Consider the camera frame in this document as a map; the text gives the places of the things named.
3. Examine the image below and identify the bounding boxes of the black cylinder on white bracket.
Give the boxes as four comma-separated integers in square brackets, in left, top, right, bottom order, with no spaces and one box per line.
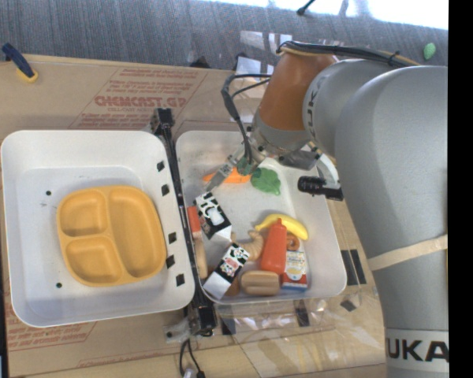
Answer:
[297,156,345,202]

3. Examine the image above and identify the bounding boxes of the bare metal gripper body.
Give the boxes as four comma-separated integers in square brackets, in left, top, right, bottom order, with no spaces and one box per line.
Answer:
[234,132,323,174]

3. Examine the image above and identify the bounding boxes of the white plastic tray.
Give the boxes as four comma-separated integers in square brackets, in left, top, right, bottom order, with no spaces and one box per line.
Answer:
[0,129,196,328]
[175,129,348,306]

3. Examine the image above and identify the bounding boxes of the black block with thin wires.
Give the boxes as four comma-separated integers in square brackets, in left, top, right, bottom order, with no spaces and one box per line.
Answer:
[185,303,218,336]
[149,107,177,135]

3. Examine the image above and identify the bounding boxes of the beige croissant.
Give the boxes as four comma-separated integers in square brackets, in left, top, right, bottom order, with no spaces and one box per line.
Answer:
[231,229,266,262]

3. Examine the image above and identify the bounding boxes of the black and white milk carton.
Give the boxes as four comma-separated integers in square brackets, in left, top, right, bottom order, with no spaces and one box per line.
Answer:
[202,243,251,301]
[195,191,233,240]

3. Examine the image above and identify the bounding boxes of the brown cardboard board red print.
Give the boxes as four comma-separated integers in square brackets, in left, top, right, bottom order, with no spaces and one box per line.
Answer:
[0,53,388,378]

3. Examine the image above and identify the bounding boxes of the red and beige bottle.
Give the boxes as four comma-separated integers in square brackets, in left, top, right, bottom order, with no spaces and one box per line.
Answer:
[186,206,210,281]

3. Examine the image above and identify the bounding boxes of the orange carrot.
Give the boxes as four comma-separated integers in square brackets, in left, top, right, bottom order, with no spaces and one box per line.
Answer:
[203,166,254,185]

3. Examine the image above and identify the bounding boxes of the green broccoli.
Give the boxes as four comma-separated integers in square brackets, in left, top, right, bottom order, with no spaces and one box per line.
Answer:
[250,167,282,196]

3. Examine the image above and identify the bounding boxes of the tan bread bun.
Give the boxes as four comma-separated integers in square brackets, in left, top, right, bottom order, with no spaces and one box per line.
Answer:
[239,269,281,297]

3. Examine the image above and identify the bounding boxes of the yellow banana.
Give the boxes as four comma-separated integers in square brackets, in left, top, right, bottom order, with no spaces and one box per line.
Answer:
[254,213,309,241]

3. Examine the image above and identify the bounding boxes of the thin black rod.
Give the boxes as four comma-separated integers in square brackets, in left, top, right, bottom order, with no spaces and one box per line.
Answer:
[161,126,210,318]

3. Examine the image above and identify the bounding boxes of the yellow divided plate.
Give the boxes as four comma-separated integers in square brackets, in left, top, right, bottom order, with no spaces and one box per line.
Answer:
[56,184,168,288]

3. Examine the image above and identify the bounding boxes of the orange red bottle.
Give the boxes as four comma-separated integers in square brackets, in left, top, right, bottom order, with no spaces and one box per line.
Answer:
[259,217,289,276]

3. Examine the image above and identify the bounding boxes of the red and white carton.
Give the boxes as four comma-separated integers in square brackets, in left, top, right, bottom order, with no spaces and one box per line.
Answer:
[281,249,309,292]

